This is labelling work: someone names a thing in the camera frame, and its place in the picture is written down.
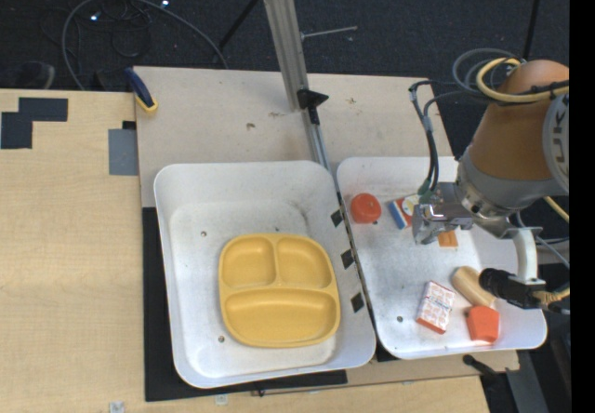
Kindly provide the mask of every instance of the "yellow divided plate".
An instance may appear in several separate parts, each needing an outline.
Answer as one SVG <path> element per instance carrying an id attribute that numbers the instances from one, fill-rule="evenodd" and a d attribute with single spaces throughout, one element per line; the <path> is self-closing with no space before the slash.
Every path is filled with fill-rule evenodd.
<path id="1" fill-rule="evenodd" d="M 337 331 L 340 304 L 328 254 L 313 239 L 288 233 L 233 238 L 219 258 L 225 326 L 254 347 L 301 347 Z"/>

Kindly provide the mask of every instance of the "orange block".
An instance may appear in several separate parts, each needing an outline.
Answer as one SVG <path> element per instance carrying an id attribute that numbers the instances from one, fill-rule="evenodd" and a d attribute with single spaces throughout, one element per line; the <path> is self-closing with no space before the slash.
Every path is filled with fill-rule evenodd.
<path id="1" fill-rule="evenodd" d="M 467 327 L 472 340 L 495 342 L 500 334 L 500 314 L 491 307 L 473 306 L 467 316 Z"/>

